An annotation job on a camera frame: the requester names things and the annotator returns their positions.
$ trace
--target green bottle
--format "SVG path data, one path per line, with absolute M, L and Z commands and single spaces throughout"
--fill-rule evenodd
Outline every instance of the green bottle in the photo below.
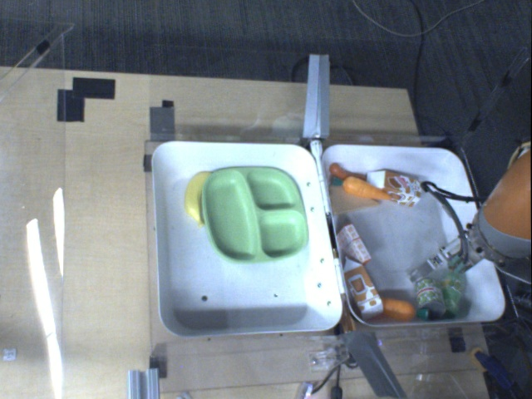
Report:
M 443 301 L 446 304 L 444 318 L 455 318 L 466 289 L 466 276 L 460 272 L 449 272 L 441 281 Z

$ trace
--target orange carrot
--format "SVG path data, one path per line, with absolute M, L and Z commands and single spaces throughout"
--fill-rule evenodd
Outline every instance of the orange carrot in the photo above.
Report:
M 407 323 L 416 316 L 414 307 L 405 300 L 396 300 L 394 298 L 382 298 L 382 307 L 384 316 L 403 321 Z
M 348 194 L 356 195 L 361 198 L 370 198 L 373 200 L 390 200 L 392 197 L 366 181 L 349 176 L 342 183 L 343 190 Z
M 351 171 L 347 171 L 343 169 L 338 163 L 332 163 L 329 166 L 329 171 L 331 172 L 331 175 L 333 175 L 334 177 L 338 177 L 340 180 L 345 180 L 349 176 L 357 177 L 358 179 L 362 180 L 366 179 L 365 175 L 359 175 L 356 173 L 352 173 Z

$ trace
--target white tray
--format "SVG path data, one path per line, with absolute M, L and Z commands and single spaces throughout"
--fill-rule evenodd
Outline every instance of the white tray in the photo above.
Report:
M 460 195 L 472 195 L 461 161 L 448 150 L 373 145 L 335 145 L 323 153 L 323 171 L 337 162 L 346 170 L 367 173 L 390 169 L 411 174 L 419 180 L 430 180 L 443 189 Z M 463 225 L 476 214 L 473 203 L 450 201 Z M 366 269 L 377 291 L 383 297 L 407 299 L 415 303 L 415 292 L 407 271 L 422 264 L 438 249 L 457 237 L 456 227 L 443 208 L 429 194 L 413 208 L 391 202 L 333 217 L 340 229 L 351 222 L 367 246 L 372 261 Z M 505 309 L 505 298 L 493 263 L 482 260 L 466 272 L 466 305 L 455 319 L 428 323 L 472 323 L 498 319 Z M 390 326 L 393 321 L 366 321 L 367 325 Z
M 289 173 L 303 198 L 308 245 L 264 263 L 220 257 L 185 213 L 185 188 L 199 171 L 267 166 Z M 167 142 L 152 160 L 159 310 L 180 336 L 324 331 L 337 324 L 338 292 L 314 158 L 295 145 Z

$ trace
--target metal bracket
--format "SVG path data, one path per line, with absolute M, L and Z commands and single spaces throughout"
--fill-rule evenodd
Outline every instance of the metal bracket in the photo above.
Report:
M 159 370 L 128 371 L 127 399 L 159 399 Z
M 303 138 L 306 140 L 329 136 L 329 74 L 329 56 L 310 55 L 303 123 Z

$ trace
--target black fabric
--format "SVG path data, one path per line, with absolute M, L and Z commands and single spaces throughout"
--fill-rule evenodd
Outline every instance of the black fabric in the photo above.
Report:
M 358 0 L 392 29 L 417 32 L 408 0 Z M 414 0 L 426 27 L 476 0 Z M 530 48 L 530 0 L 488 0 L 424 38 L 372 25 L 351 0 L 0 0 L 0 64 L 23 54 L 23 22 L 73 22 L 66 67 L 165 75 L 290 81 L 309 53 L 327 53 L 333 83 L 406 88 L 425 135 L 455 145 L 515 55 Z M 304 76 L 296 76 L 304 81 Z M 518 142 L 530 137 L 530 64 L 463 144 L 479 193 L 487 195 Z

